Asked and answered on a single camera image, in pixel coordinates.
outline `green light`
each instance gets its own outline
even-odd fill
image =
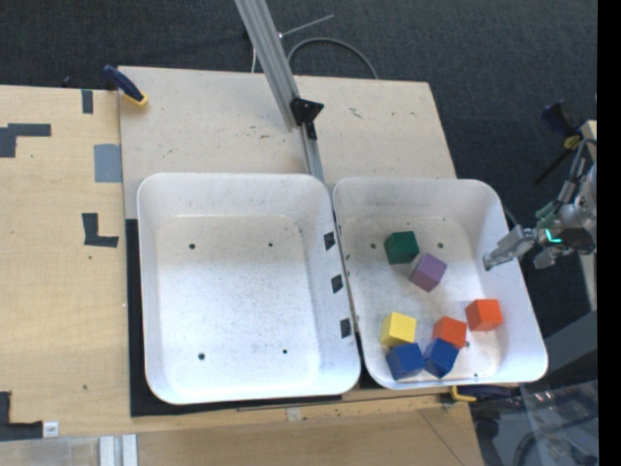
[[[550,233],[548,228],[545,228],[545,238],[547,238],[547,241],[551,244],[560,244],[563,242],[560,238],[552,238],[552,233]]]

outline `orange block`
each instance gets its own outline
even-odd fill
[[[466,345],[467,329],[468,325],[464,321],[443,316],[434,324],[431,337],[432,339],[441,338],[456,349],[462,349]]]
[[[498,299],[476,299],[466,308],[468,326],[472,331],[490,331],[503,324]]]

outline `table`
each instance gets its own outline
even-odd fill
[[[163,73],[148,68],[125,72],[145,86],[149,98],[156,84],[148,78]],[[250,104],[249,110],[262,117],[252,125],[276,122],[278,110],[262,75],[165,73],[220,84],[234,78],[237,91],[260,93],[251,96],[258,107]],[[310,77],[296,81],[306,98],[326,105],[315,125],[327,184],[346,176],[455,177],[428,84]],[[210,94],[206,92],[207,103]],[[0,87],[0,127],[51,127],[49,137],[17,136],[16,156],[0,158],[0,389],[13,392],[12,422],[58,421],[61,436],[67,437],[140,433],[142,443],[152,440],[151,446],[157,447],[163,437],[175,440],[180,430],[196,438],[198,430],[236,427],[256,437],[279,427],[291,432],[291,420],[315,430],[312,434],[318,433],[317,423],[329,422],[327,431],[341,423],[355,429],[367,421],[407,418],[434,431],[430,447],[450,449],[453,456],[461,452],[448,444],[445,430],[456,427],[453,431],[459,430],[458,439],[467,445],[468,464],[480,463],[467,406],[453,404],[438,414],[443,409],[441,388],[398,393],[354,388],[339,403],[132,418],[123,205],[123,188],[131,178],[123,175],[124,184],[98,183],[94,168],[94,147],[119,145],[122,112],[132,107],[119,101],[115,91],[95,90],[88,113],[83,102],[89,95],[69,88]],[[229,107],[233,111],[221,111],[224,117],[238,109]],[[222,128],[230,126],[219,122]],[[268,141],[260,129],[247,136],[253,144]],[[166,160],[169,149],[162,149]],[[369,157],[370,152],[379,156]],[[230,161],[222,154],[214,160],[223,166]],[[298,160],[285,163],[291,164],[288,172],[304,172]],[[213,169],[222,170],[217,164]],[[263,171],[275,169],[265,166]],[[99,234],[117,236],[116,247],[84,244],[85,213],[98,215]],[[440,425],[433,425],[434,419]]]

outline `blue block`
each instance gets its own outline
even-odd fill
[[[413,377],[425,367],[425,359],[418,344],[403,344],[386,354],[386,362],[395,380]]]
[[[427,346],[424,353],[425,369],[432,375],[442,378],[453,369],[459,349],[442,338],[436,338]]]

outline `cube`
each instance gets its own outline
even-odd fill
[[[381,324],[379,342],[389,348],[412,344],[416,332],[416,319],[401,313],[390,313]]]
[[[414,267],[409,280],[423,290],[430,292],[438,286],[444,271],[446,271],[446,264],[427,252]]]
[[[476,299],[466,307],[468,326],[472,331],[491,331],[503,324],[498,299]]]
[[[437,378],[443,378],[453,369],[459,349],[442,338],[436,338],[425,349],[425,369]]]
[[[418,344],[404,344],[386,354],[386,362],[395,380],[416,376],[425,368],[425,359]]]
[[[389,264],[407,264],[419,253],[413,231],[392,233],[384,242],[384,250]]]
[[[456,349],[462,349],[466,345],[466,332],[468,324],[453,317],[442,316],[436,324],[431,338],[442,338],[445,342]]]

